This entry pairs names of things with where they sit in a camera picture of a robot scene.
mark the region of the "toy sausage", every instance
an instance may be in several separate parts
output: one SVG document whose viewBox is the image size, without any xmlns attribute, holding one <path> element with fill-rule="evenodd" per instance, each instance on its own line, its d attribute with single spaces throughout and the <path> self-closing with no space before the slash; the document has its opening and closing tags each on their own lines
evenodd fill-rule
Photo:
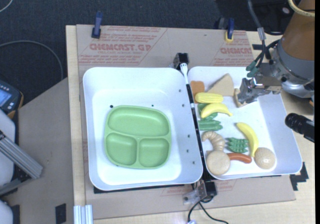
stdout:
<svg viewBox="0 0 320 224">
<path fill-rule="evenodd" d="M 244 163 L 251 163 L 252 158 L 249 155 L 242 154 L 242 153 L 228 153 L 227 154 L 230 158 L 230 160 L 238 160 Z"/>
</svg>

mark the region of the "cheese wedge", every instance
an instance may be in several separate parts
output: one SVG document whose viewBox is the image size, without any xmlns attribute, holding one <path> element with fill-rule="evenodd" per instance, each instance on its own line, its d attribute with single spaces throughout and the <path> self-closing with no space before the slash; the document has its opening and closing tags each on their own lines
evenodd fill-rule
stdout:
<svg viewBox="0 0 320 224">
<path fill-rule="evenodd" d="M 221 79 L 216 81 L 207 92 L 221 94 L 223 96 L 233 96 L 235 91 L 233 83 L 230 74 L 225 74 Z"/>
</svg>

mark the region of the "orange toy food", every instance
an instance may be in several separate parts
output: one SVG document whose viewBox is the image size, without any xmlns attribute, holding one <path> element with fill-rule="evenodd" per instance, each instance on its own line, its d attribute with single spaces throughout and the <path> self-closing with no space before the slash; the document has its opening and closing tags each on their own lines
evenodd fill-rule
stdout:
<svg viewBox="0 0 320 224">
<path fill-rule="evenodd" d="M 230 160 L 237 160 L 237 161 L 241 161 L 244 163 L 251 163 L 252 162 L 252 158 L 249 155 L 246 154 L 242 154 L 242 153 L 228 153 L 227 154 L 230 158 Z"/>
<path fill-rule="evenodd" d="M 192 90 L 192 95 L 193 95 L 193 98 L 194 98 L 194 102 L 195 103 L 198 103 L 196 101 L 196 94 L 197 93 L 200 93 L 200 92 L 204 92 L 205 91 L 205 84 L 202 82 L 202 81 L 191 81 L 190 82 L 190 86 L 191 86 L 191 90 Z"/>
</svg>

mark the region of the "black bracket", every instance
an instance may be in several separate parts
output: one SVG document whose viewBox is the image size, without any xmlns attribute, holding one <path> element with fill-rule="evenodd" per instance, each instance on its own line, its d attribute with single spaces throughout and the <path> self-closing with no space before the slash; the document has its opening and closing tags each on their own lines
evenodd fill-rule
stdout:
<svg viewBox="0 0 320 224">
<path fill-rule="evenodd" d="M 177 53 L 175 55 L 174 61 L 173 61 L 173 68 L 177 69 L 178 71 L 180 70 L 180 64 L 189 63 L 189 56 L 188 53 Z"/>
<path fill-rule="evenodd" d="M 308 173 L 307 173 L 307 169 L 306 166 L 304 164 L 305 162 L 303 162 L 302 164 L 302 168 L 300 170 L 300 175 L 296 175 L 296 174 L 291 174 L 290 175 L 290 180 L 291 180 L 291 184 L 292 187 L 294 189 L 294 191 L 298 191 L 298 182 L 306 182 L 307 179 L 309 179 Z"/>
<path fill-rule="evenodd" d="M 95 39 L 100 39 L 100 33 L 101 33 L 101 22 L 102 22 L 102 12 L 98 11 L 95 15 L 95 22 L 94 27 L 92 29 L 91 37 Z"/>
<path fill-rule="evenodd" d="M 56 217 L 55 217 L 55 224 L 62 224 L 65 223 L 67 221 L 67 217 L 66 217 L 66 209 L 67 209 L 67 205 L 65 203 L 60 204 L 58 206 L 55 207 L 55 213 L 56 213 Z"/>
</svg>

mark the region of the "toy banana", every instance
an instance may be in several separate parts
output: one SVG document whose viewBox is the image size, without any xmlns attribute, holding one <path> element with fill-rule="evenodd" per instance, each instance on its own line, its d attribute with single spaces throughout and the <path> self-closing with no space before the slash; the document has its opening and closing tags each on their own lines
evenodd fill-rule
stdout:
<svg viewBox="0 0 320 224">
<path fill-rule="evenodd" d="M 224 97 L 217 93 L 199 92 L 195 96 L 199 103 L 221 103 L 224 100 Z"/>
<path fill-rule="evenodd" d="M 256 136 L 256 133 L 246 123 L 238 122 L 236 126 L 247 137 L 249 141 L 249 146 L 250 146 L 250 156 L 254 157 L 255 151 L 259 147 L 259 141 L 258 141 L 258 137 Z"/>
<path fill-rule="evenodd" d="M 211 103 L 206 105 L 202 111 L 201 111 L 201 118 L 206 118 L 212 113 L 224 113 L 229 116 L 232 116 L 233 114 L 230 113 L 228 107 L 223 103 Z"/>
</svg>

